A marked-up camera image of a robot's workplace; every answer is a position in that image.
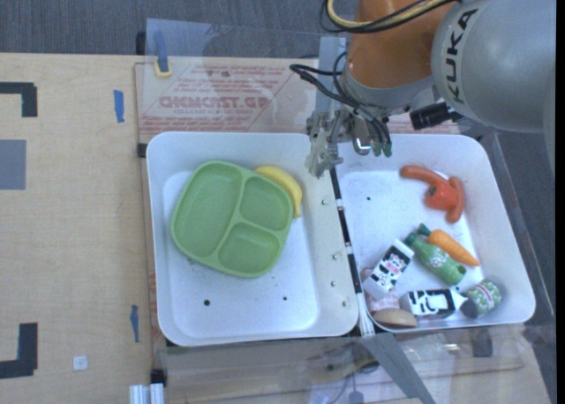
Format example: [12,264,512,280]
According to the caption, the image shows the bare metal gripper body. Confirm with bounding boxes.
[307,104,381,148]

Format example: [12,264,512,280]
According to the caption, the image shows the yellow banana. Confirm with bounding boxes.
[254,165,304,219]

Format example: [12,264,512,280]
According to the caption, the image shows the white plastic tray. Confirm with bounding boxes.
[145,131,359,348]
[330,132,538,335]

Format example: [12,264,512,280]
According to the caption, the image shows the orange sausage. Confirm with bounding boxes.
[445,176,466,224]
[400,165,449,185]

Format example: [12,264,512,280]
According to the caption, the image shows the orange tomato with green top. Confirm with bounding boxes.
[425,179,458,212]

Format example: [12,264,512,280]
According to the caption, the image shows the green divided plate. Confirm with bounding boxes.
[169,160,296,279]

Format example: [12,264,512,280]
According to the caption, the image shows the white cow print carton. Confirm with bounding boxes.
[361,238,415,301]

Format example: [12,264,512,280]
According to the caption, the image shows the brown cardboard board red print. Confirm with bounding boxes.
[133,56,546,398]

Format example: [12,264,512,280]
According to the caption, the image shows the green bottle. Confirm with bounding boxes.
[403,232,468,287]

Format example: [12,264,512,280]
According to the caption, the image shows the orange carrot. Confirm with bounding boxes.
[417,223,481,267]

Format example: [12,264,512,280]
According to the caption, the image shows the pink meat slice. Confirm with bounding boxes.
[359,266,401,315]

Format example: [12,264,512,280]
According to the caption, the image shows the tan bread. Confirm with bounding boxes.
[373,307,419,329]

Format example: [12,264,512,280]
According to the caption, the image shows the black and white bottle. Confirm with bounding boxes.
[399,288,469,320]

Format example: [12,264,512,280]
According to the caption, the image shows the green and white can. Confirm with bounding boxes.
[461,278,503,318]

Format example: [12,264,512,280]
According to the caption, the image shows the black cylinder on white bracket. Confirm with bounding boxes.
[409,89,463,131]

